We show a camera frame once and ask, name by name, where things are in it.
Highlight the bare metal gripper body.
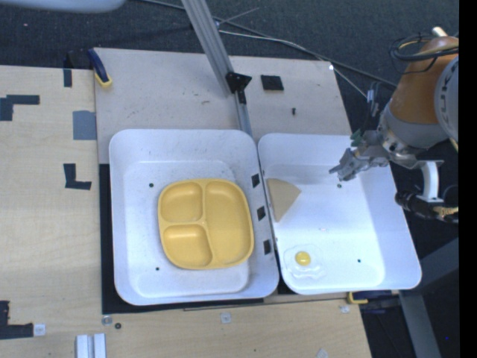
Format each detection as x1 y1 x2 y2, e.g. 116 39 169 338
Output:
349 128 419 170

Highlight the white plastic tray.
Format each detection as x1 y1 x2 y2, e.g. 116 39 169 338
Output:
256 132 423 297
108 128 281 307

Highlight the tan triangular bread slice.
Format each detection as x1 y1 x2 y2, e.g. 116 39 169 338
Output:
265 177 303 224

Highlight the white and yellow fried egg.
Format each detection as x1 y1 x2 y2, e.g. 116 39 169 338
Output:
282 243 326 280

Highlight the black square block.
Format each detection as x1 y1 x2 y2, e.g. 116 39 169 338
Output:
260 74 285 92

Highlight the yellow divided plate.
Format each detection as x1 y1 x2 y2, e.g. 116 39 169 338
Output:
157 178 256 271

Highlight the black cylinder on white bracket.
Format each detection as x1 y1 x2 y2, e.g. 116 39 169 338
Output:
394 160 460 224

